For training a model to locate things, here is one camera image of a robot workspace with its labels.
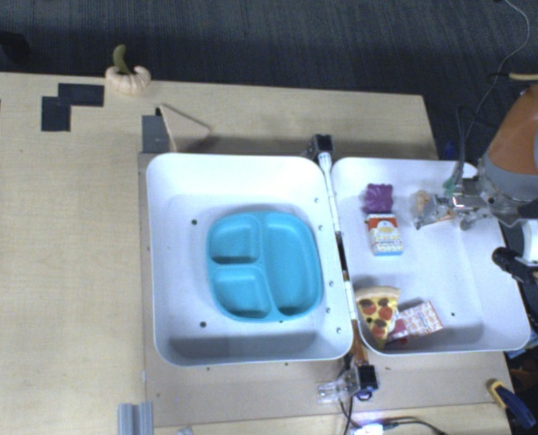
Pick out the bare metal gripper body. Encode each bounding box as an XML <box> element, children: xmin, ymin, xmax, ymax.
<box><xmin>449</xmin><ymin>177</ymin><xmax>524</xmax><ymax>227</ymax></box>

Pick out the orange and white carton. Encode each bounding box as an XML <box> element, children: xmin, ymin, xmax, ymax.
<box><xmin>364</xmin><ymin>213</ymin><xmax>405</xmax><ymax>257</ymax></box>

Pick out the white plastic tray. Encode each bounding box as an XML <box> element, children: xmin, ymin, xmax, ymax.
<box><xmin>330</xmin><ymin>156</ymin><xmax>533</xmax><ymax>358</ymax></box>
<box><xmin>145</xmin><ymin>152</ymin><xmax>356</xmax><ymax>368</ymax></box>

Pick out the thin black and white rod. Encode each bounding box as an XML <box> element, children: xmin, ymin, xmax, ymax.
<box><xmin>317</xmin><ymin>151</ymin><xmax>370</xmax><ymax>367</ymax></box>

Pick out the orange patterned white carton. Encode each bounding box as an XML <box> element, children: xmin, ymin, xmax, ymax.
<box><xmin>397</xmin><ymin>300</ymin><xmax>445</xmax><ymax>337</ymax></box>

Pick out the pizza slice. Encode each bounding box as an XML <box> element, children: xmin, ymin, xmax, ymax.
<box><xmin>354</xmin><ymin>285</ymin><xmax>402</xmax><ymax>351</ymax></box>

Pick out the red packet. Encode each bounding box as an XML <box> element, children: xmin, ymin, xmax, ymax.
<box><xmin>388</xmin><ymin>317</ymin><xmax>409</xmax><ymax>346</ymax></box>

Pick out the blue divided plate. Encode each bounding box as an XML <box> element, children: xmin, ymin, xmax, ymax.
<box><xmin>205</xmin><ymin>210</ymin><xmax>323</xmax><ymax>323</ymax></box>

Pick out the brown cardboard triangle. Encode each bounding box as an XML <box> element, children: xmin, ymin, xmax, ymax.
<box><xmin>155</xmin><ymin>102</ymin><xmax>214</xmax><ymax>154</ymax></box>

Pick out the pale pumpkin with green stem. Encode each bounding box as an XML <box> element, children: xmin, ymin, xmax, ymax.
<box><xmin>104</xmin><ymin>43</ymin><xmax>153</xmax><ymax>97</ymax></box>

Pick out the black cylinder on white bracket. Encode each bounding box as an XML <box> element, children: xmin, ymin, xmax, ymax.
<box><xmin>491</xmin><ymin>192</ymin><xmax>538</xmax><ymax>290</ymax></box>

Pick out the black block with thin wires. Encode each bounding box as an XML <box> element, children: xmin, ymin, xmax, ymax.
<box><xmin>311</xmin><ymin>133</ymin><xmax>334</xmax><ymax>156</ymax></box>
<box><xmin>356</xmin><ymin>363</ymin><xmax>380</xmax><ymax>401</ymax></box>

